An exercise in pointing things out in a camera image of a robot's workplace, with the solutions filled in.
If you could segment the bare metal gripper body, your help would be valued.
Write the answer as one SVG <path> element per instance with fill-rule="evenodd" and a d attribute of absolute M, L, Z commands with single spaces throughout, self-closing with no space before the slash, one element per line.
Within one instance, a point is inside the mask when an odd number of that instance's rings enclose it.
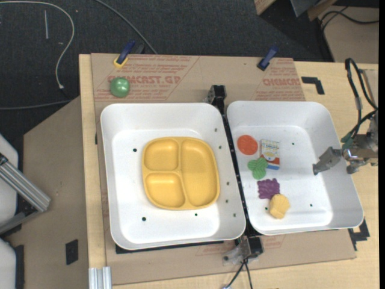
<path fill-rule="evenodd" d="M 344 144 L 342 154 L 350 166 L 378 166 L 378 113 L 369 118 L 366 134 L 358 134 Z"/>

